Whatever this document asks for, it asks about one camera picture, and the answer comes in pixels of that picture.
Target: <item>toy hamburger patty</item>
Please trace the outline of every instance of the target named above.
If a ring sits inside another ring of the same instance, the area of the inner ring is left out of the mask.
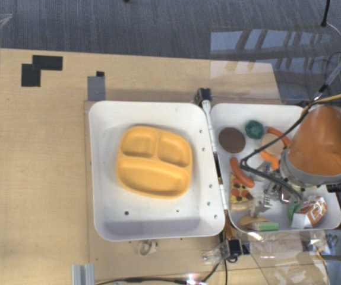
[[[231,210],[244,210],[250,207],[254,197],[233,173],[230,173],[230,189]]]

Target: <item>brown disc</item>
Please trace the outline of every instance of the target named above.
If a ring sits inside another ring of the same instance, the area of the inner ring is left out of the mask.
[[[244,135],[235,128],[225,128],[219,133],[219,143],[227,152],[239,153],[245,145],[246,139]]]

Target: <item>wooden table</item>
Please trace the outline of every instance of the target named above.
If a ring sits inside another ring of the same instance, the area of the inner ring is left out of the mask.
[[[22,87],[21,64],[31,64],[33,55],[63,56],[63,70],[42,71],[41,87]],[[216,246],[216,237],[160,240],[158,251],[142,258],[138,242],[107,242],[88,226],[87,77],[105,72],[109,100],[190,102],[199,87],[210,87],[213,94],[279,102],[273,73],[263,66],[251,75],[236,62],[2,49],[0,285],[71,284],[72,265],[88,262],[96,280],[209,272],[200,252]],[[236,69],[241,74],[232,75]],[[277,268],[262,271],[248,255],[229,269],[236,284],[264,284],[264,273],[272,278]],[[220,272],[209,284],[222,280]]]

